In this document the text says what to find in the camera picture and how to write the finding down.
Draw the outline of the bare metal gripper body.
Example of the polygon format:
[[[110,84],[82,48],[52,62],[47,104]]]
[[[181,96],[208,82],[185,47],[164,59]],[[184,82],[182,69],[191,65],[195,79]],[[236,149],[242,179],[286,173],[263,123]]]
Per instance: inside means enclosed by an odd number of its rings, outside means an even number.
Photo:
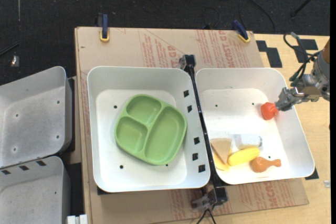
[[[320,98],[330,101],[330,79],[325,75],[304,74],[292,82],[303,102],[317,102]]]

